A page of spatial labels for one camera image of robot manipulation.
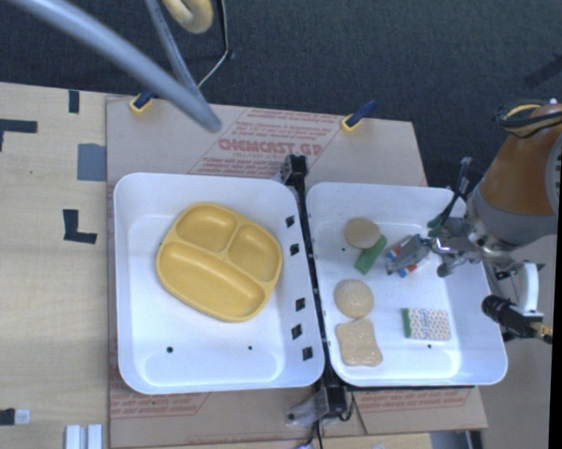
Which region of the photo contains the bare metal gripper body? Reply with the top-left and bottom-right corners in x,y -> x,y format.
428,216 -> 523,276

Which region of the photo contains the red white blue packet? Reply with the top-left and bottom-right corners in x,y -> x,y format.
383,232 -> 433,280

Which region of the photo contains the green block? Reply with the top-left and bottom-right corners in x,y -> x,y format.
353,232 -> 389,277

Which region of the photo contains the round beige biscuit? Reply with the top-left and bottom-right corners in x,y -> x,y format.
342,216 -> 383,251

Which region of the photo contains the patterned packet with green edge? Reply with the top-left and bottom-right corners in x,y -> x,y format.
399,306 -> 454,342

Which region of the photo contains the thin black rod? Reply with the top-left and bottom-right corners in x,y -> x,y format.
283,184 -> 346,387

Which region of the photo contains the white plastic tray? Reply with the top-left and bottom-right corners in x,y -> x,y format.
296,179 -> 519,396
102,170 -> 337,405

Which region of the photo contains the yellow divided plate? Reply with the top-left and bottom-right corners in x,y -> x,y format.
152,199 -> 288,326

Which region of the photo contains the brown cardboard board red print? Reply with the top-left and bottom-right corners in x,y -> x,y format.
87,95 -> 507,449

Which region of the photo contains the black cylinder on white bracket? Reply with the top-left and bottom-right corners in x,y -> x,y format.
478,259 -> 558,346

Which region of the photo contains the black block with thin wires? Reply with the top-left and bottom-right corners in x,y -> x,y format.
281,154 -> 311,189
319,382 -> 357,422

